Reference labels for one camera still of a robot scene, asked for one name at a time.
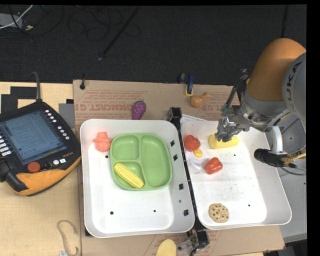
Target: red bell pepper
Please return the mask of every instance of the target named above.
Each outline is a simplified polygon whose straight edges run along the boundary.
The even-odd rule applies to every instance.
[[[223,164],[217,157],[211,158],[203,167],[208,174],[214,174],[223,168]]]

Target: cardboard sheet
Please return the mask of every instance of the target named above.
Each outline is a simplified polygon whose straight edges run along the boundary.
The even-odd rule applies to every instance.
[[[230,86],[193,85],[193,95],[211,93],[201,107],[190,105],[185,95],[185,84],[86,80],[73,81],[75,133],[79,136],[81,124],[88,119],[131,119],[135,101],[144,100],[147,105],[143,120],[163,120],[171,107],[181,108],[182,114],[205,120],[221,118]],[[237,96],[232,104],[238,104]],[[82,255],[84,256],[155,256],[160,243],[172,239],[176,244],[185,241],[185,233],[133,235],[113,238],[95,238],[86,235],[82,175],[79,178],[79,207],[81,223]],[[281,250],[285,247],[279,226],[259,226],[226,230],[208,230],[210,244],[199,256],[238,255]]]

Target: toy red pepper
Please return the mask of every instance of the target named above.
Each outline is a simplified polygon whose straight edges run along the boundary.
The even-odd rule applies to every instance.
[[[223,164],[217,157],[211,158],[203,167],[208,174],[214,174],[220,171],[223,167]]]
[[[200,148],[200,141],[192,136],[191,134],[187,135],[183,140],[184,148],[188,151],[195,151]]]

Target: dark background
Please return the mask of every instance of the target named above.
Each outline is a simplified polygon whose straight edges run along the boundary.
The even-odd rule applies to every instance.
[[[28,7],[0,4],[0,14],[19,16]],[[233,85],[271,41],[284,36],[307,48],[306,4],[161,5],[140,6],[103,56],[135,8],[34,5],[21,29],[0,29],[0,81],[33,82],[36,71],[42,83],[72,83],[83,73],[88,80],[175,83],[186,73],[195,84]]]

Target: green plate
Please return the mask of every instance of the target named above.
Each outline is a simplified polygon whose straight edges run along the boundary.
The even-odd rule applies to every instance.
[[[125,133],[112,139],[110,161],[114,180],[125,190],[156,190],[172,180],[172,164],[167,144],[152,133]],[[114,166],[121,163],[144,182],[135,188],[115,173]]]

